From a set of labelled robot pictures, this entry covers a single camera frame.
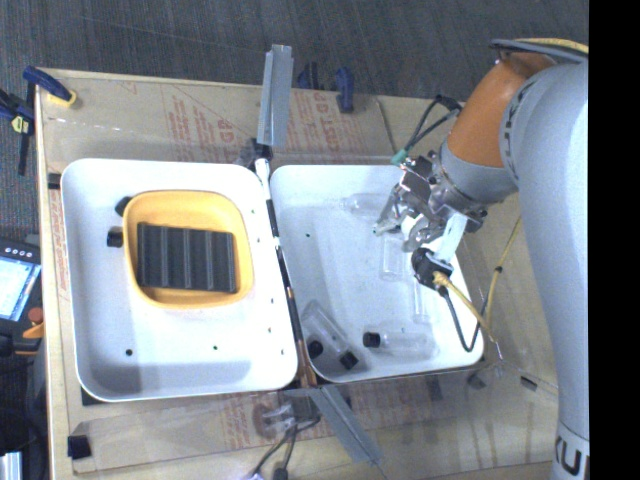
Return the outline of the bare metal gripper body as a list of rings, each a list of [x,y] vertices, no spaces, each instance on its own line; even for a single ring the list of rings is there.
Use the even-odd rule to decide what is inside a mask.
[[[443,232],[456,214],[467,218],[466,232],[476,232],[484,224],[487,205],[459,190],[442,166],[438,153],[407,160],[399,186],[405,204],[413,214],[426,219],[426,227],[431,232]]]

